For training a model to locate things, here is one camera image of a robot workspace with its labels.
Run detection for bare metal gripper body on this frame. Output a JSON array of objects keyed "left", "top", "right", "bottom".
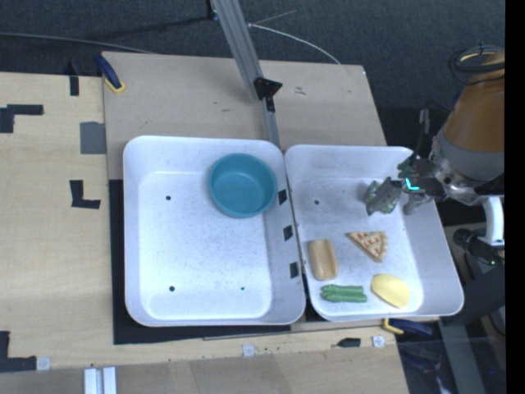
[{"left": 399, "top": 156, "right": 479, "bottom": 205}]

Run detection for green toy vegetable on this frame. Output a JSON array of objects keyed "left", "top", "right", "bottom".
[{"left": 363, "top": 180, "right": 401, "bottom": 215}]

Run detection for white plastic tray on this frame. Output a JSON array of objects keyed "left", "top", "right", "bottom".
[
  {"left": 283, "top": 144, "right": 466, "bottom": 323},
  {"left": 122, "top": 135, "right": 307, "bottom": 328}
]

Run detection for toy pizza slice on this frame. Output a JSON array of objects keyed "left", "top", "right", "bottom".
[{"left": 345, "top": 230, "right": 390, "bottom": 263}]

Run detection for tan toy bread bun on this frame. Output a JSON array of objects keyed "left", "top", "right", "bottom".
[{"left": 307, "top": 238, "right": 340, "bottom": 282}]

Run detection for yellow toy potato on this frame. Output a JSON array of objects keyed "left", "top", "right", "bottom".
[{"left": 370, "top": 273, "right": 412, "bottom": 309}]

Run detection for green toy beans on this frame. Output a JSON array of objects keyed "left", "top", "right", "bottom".
[{"left": 319, "top": 283, "right": 368, "bottom": 305}]

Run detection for blue bowl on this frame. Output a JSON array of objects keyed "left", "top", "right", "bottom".
[{"left": 207, "top": 153, "right": 279, "bottom": 220}]

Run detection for pale wood board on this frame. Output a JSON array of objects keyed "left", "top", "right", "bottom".
[{"left": 101, "top": 51, "right": 412, "bottom": 342}]

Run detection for black cylinder on white bracket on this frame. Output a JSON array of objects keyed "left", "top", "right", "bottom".
[{"left": 452, "top": 195, "right": 506, "bottom": 267}]

